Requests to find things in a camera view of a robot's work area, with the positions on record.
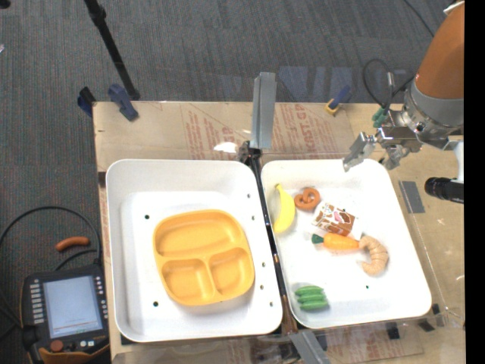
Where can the brown pretzel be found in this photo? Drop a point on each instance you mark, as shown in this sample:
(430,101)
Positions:
(303,201)

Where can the beige croissant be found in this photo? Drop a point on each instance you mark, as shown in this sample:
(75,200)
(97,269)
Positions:
(379,256)

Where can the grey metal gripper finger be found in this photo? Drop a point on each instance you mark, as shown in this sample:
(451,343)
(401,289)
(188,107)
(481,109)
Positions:
(396,157)
(360,148)

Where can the white plastic tray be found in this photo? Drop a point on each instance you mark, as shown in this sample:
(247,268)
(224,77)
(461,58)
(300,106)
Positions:
(348,286)
(189,180)

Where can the brown sausage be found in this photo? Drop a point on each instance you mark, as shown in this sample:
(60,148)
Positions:
(72,243)

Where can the brown and white carton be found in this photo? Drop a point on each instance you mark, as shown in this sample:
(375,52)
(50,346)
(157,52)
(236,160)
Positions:
(335,218)

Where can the black cylinder on white bracket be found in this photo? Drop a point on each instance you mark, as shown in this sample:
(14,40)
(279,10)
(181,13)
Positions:
(445,189)

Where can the brown cardboard board, red print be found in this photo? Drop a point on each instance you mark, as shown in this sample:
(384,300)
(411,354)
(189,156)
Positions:
(151,135)

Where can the thin black rod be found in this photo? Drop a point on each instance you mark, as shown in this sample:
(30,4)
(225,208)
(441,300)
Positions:
(270,226)

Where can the yellow banana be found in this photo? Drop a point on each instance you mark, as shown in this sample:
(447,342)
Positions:
(286,212)

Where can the green pea pods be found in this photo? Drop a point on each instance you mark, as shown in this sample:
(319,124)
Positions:
(311,298)

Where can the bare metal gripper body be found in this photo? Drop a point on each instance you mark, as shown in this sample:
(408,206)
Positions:
(401,135)

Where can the orange divided plate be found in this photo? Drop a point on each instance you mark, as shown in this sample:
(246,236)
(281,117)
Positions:
(204,256)

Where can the orange carrot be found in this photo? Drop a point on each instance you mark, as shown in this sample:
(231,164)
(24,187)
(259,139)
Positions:
(341,242)

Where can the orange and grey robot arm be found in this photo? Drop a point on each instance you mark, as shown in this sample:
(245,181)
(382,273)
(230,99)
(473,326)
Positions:
(443,59)

